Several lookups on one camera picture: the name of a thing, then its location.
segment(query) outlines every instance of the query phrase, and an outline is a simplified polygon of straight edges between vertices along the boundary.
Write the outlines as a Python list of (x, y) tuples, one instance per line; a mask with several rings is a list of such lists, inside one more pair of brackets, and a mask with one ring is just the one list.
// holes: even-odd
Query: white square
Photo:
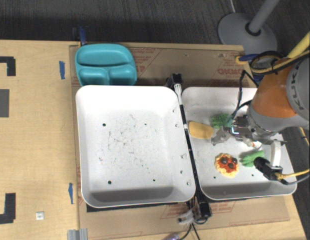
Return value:
[(45, 212), (44, 211), (36, 212), (36, 220), (41, 221), (44, 219), (45, 219)]

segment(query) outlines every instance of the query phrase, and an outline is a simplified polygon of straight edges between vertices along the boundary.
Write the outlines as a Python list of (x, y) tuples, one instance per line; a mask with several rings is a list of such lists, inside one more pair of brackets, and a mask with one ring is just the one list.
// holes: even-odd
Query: round metal base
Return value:
[(218, 35), (224, 45), (242, 45), (246, 54), (276, 51), (277, 40), (273, 31), (264, 24), (259, 35), (249, 34), (245, 26), (253, 17), (245, 13), (232, 13), (221, 19)]

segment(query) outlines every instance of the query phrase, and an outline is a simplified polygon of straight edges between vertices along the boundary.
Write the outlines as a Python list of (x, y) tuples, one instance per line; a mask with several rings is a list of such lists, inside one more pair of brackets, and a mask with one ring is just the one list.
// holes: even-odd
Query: teal container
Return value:
[(120, 44), (84, 45), (76, 52), (75, 66), (81, 86), (133, 86), (137, 81), (134, 58)]

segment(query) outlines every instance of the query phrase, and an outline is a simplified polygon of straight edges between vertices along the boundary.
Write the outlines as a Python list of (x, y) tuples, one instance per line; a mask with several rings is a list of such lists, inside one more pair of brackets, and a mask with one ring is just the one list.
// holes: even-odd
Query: gray metal pole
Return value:
[(268, 16), (274, 10), (279, 0), (265, 0), (255, 17), (250, 22), (248, 29), (252, 33), (258, 33), (261, 27), (266, 22)]

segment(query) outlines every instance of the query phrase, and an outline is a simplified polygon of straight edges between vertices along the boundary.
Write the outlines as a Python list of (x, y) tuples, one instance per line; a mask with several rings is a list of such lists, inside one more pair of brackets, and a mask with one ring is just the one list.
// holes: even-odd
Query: white tray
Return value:
[[(251, 100), (256, 92), (255, 88), (243, 88), (242, 103)], [(238, 88), (231, 87), (190, 87), (184, 90), (184, 103), (187, 121), (195, 121), (210, 125), (210, 118), (214, 115), (230, 114), (237, 105)], [(238, 111), (238, 116), (246, 113), (247, 107)], [(296, 190), (297, 184), (283, 185), (278, 181), (266, 179), (255, 167), (244, 167), (240, 163), (243, 155), (255, 151), (243, 142), (231, 137), (224, 143), (213, 146), (211, 140), (191, 138), (199, 183), (202, 192), (212, 200), (244, 199), (266, 196), (288, 195)], [(282, 140), (277, 134), (273, 139)], [(265, 158), (270, 160), (270, 146), (263, 145)], [(214, 165), (215, 157), (220, 153), (228, 153), (239, 161), (239, 172), (234, 178), (227, 178), (220, 174)], [(280, 165), (283, 173), (293, 173), (286, 147), (281, 147)]]
[(176, 94), (87, 85), (76, 94), (82, 196), (95, 208), (185, 202), (195, 182)]

